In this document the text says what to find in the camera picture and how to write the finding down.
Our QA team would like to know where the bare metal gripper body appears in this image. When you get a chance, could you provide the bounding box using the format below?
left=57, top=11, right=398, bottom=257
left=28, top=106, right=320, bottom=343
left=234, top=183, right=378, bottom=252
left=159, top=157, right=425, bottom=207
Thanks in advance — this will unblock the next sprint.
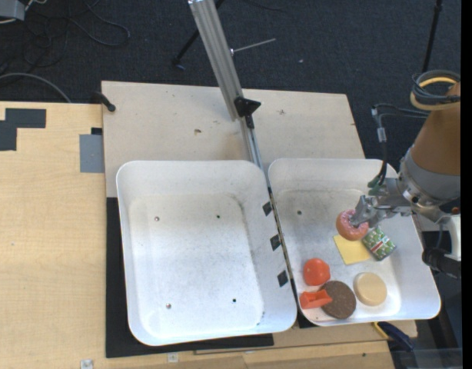
left=367, top=175, right=461, bottom=224

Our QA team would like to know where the pink frosted doughnut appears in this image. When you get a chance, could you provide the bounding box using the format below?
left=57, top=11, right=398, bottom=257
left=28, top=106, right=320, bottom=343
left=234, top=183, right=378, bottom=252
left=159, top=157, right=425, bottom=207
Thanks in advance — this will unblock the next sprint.
left=335, top=208, right=370, bottom=242

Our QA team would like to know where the green can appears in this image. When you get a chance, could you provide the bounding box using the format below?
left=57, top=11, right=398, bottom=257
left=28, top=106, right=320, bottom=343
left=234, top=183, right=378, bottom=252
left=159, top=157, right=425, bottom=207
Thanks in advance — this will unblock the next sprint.
left=361, top=226, right=397, bottom=262

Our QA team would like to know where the yellow cheese slice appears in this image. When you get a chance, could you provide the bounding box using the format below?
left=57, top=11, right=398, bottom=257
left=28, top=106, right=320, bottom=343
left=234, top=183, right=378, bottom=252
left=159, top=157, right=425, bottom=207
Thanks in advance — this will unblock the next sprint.
left=332, top=234, right=372, bottom=266

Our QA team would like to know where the white plastic tray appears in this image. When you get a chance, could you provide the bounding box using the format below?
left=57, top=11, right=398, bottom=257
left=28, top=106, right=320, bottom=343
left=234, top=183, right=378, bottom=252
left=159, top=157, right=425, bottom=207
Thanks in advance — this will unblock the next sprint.
left=115, top=159, right=299, bottom=347
left=267, top=157, right=442, bottom=327

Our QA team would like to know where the beige round bun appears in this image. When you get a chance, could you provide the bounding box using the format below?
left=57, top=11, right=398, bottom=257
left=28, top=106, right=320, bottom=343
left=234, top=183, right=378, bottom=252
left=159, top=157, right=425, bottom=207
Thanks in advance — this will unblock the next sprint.
left=352, top=271, right=388, bottom=307

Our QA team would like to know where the red tomato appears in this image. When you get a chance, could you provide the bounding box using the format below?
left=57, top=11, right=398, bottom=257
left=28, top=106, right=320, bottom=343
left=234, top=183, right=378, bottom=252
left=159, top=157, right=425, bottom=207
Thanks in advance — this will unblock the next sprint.
left=302, top=258, right=332, bottom=287

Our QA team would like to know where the brown burger patty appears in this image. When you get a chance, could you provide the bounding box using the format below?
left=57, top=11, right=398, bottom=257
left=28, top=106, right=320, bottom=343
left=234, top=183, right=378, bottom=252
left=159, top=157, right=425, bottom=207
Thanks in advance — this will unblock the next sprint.
left=320, top=280, right=357, bottom=320

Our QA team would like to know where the red wedge block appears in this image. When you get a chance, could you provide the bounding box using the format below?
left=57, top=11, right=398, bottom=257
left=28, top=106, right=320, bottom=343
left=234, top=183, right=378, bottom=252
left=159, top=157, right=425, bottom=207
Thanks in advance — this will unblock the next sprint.
left=299, top=288, right=334, bottom=310

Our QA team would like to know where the pale wood board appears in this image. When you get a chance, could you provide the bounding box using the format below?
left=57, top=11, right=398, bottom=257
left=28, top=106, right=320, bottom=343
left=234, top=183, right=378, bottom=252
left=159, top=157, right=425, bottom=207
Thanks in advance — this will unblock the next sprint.
left=101, top=80, right=419, bottom=361

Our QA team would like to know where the black cylinder on white bracket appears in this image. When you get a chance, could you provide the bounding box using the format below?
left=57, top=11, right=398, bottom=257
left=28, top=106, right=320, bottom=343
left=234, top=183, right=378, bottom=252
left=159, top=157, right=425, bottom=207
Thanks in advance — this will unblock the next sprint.
left=421, top=214, right=462, bottom=280

